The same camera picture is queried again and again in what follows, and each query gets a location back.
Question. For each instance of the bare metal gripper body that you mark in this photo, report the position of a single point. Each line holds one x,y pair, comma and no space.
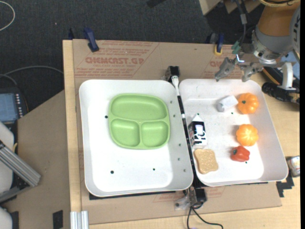
265,56

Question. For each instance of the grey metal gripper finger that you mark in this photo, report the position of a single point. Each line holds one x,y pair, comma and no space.
224,70
249,72

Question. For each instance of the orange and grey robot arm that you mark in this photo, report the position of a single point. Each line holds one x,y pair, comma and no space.
274,20

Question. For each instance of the orange pumpkin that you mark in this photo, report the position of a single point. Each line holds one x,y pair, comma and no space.
248,103
247,135

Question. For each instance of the white and grey small bottle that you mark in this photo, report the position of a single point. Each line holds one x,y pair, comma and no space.
226,103

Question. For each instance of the white plastic tray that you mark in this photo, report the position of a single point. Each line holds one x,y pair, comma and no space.
221,128
133,170

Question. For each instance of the thin black and white rod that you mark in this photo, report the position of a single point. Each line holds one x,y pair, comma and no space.
183,113

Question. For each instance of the black and white milk carton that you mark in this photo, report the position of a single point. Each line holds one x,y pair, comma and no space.
197,132

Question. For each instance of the red bell pepper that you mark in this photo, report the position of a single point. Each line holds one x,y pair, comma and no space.
240,154

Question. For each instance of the brown cardboard board red print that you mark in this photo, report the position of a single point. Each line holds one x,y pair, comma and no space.
133,56

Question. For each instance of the tan bread slice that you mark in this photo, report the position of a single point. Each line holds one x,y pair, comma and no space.
206,161

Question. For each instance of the green divided plate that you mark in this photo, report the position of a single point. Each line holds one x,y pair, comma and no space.
138,120

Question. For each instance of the small silver can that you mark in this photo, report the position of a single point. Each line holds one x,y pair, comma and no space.
294,166

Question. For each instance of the black cylinder on white bracket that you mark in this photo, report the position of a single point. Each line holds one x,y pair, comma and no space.
278,92

